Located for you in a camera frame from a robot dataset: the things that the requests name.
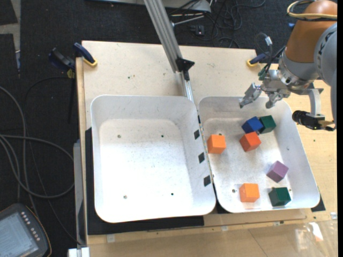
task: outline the robotic arm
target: robotic arm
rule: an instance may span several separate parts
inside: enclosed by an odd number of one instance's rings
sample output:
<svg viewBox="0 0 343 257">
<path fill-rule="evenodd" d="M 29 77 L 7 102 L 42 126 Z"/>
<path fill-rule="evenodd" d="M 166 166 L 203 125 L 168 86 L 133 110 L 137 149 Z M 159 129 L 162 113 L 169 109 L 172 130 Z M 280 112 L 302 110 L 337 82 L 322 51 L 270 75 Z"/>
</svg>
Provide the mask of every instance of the robotic arm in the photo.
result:
<svg viewBox="0 0 343 257">
<path fill-rule="evenodd" d="M 299 4 L 310 3 L 301 14 L 292 10 Z M 298 19 L 283 50 L 277 70 L 262 70 L 260 86 L 254 83 L 240 99 L 241 108 L 253 102 L 262 91 L 269 101 L 267 108 L 291 93 L 309 95 L 311 112 L 296 111 L 293 120 L 313 130 L 334 130 L 333 122 L 325 121 L 320 114 L 320 93 L 314 88 L 316 79 L 331 86 L 331 107 L 337 126 L 337 4 L 329 0 L 301 0 L 291 4 L 287 12 Z"/>
</svg>

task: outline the blue cube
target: blue cube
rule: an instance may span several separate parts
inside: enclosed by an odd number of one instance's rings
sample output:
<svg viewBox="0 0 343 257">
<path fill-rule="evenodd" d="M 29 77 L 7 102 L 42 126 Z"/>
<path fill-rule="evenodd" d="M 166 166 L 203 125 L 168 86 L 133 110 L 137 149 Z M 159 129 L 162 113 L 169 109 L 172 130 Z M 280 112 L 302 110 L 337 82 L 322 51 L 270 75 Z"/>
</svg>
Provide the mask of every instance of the blue cube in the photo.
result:
<svg viewBox="0 0 343 257">
<path fill-rule="evenodd" d="M 242 125 L 242 129 L 244 130 L 245 133 L 259 131 L 262 128 L 263 128 L 263 124 L 260 122 L 260 120 L 256 116 L 250 118 Z"/>
</svg>

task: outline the green cube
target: green cube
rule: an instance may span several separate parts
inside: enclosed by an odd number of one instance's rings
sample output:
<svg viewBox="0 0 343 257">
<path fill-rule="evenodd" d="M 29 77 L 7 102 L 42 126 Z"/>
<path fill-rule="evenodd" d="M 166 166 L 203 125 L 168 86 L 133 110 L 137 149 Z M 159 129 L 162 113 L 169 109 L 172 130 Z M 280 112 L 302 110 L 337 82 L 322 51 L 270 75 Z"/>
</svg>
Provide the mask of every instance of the green cube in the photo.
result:
<svg viewBox="0 0 343 257">
<path fill-rule="evenodd" d="M 259 121 L 263 125 L 262 128 L 259 129 L 259 133 L 268 133 L 271 132 L 277 125 L 273 119 L 273 116 L 262 116 L 259 118 Z"/>
<path fill-rule="evenodd" d="M 273 188 L 269 193 L 270 201 L 272 202 L 273 207 L 285 206 L 290 202 L 290 195 L 288 188 L 286 187 L 277 187 Z"/>
</svg>

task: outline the wooden table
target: wooden table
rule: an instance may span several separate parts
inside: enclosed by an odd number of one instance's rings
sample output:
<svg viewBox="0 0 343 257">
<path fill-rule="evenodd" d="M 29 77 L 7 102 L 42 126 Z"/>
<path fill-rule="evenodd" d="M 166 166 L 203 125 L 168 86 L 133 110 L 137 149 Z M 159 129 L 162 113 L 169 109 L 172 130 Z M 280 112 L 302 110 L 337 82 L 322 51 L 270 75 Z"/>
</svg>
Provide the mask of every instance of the wooden table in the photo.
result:
<svg viewBox="0 0 343 257">
<path fill-rule="evenodd" d="M 81 58 L 76 60 L 81 163 L 85 187 L 90 185 L 86 184 L 85 176 L 85 130 L 91 127 L 90 104 L 96 96 L 176 96 L 183 95 L 183 92 L 180 76 L 172 72 L 161 45 L 95 41 L 83 41 L 82 45 L 98 60 L 94 68 L 83 63 Z M 256 56 L 254 50 L 188 46 L 181 46 L 180 49 L 185 59 L 195 62 L 190 70 L 190 79 L 196 105 L 206 96 L 243 96 L 252 82 L 260 84 L 257 79 L 260 66 L 247 67 L 245 63 Z M 321 94 L 322 114 L 331 119 L 330 88 L 322 81 L 316 81 L 315 86 L 324 88 Z M 291 94 L 285 101 L 292 111 L 310 111 L 308 96 Z M 204 216 L 205 225 L 201 228 L 87 235 L 86 244 L 91 254 L 170 256 L 167 248 L 174 252 L 176 249 L 171 245 L 177 243 L 181 250 L 188 252 L 188 256 L 208 255 L 207 247 L 201 250 L 203 255 L 199 250 L 194 250 L 194 247 L 206 244 L 216 245 L 215 248 L 211 247 L 212 256 L 221 256 L 221 253 L 232 249 L 232 244 L 227 241 L 237 239 L 235 230 L 272 227 L 280 222 L 295 224 L 331 220 L 338 211 L 337 132 L 312 131 L 299 125 L 297 128 L 326 210 L 313 213 L 311 209 L 292 209 L 242 214 L 218 214 L 213 211 Z M 238 233 L 242 235 L 238 243 L 244 241 L 246 234 Z M 260 249 L 253 248 L 253 240 L 249 239 L 252 238 L 245 239 L 246 245 L 242 244 L 241 252 L 249 247 L 258 252 Z"/>
</svg>

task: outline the metal plate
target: metal plate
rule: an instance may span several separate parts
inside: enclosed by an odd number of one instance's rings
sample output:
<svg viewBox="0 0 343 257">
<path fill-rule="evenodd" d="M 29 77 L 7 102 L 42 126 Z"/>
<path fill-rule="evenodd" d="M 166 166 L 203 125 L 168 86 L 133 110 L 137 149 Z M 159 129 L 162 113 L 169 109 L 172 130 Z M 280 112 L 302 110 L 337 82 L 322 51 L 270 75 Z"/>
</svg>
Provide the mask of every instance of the metal plate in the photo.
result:
<svg viewBox="0 0 343 257">
<path fill-rule="evenodd" d="M 267 101 L 268 97 L 260 97 L 242 109 L 239 97 L 206 97 L 199 103 L 205 138 L 219 133 L 226 137 L 224 152 L 208 156 L 217 199 L 231 213 L 311 208 L 320 200 L 290 107 L 281 100 L 275 107 L 267 109 Z M 242 125 L 254 116 L 267 115 L 272 115 L 276 128 L 260 134 L 262 144 L 255 150 L 245 152 L 239 142 L 244 135 Z M 285 178 L 279 183 L 266 176 L 276 160 L 289 167 Z M 260 198 L 256 202 L 241 202 L 239 188 L 243 183 L 258 184 Z M 273 187 L 287 187 L 291 202 L 273 207 L 268 194 Z"/>
<path fill-rule="evenodd" d="M 106 222 L 204 215 L 215 206 L 197 110 L 183 96 L 101 95 L 91 104 L 94 203 Z"/>
</svg>

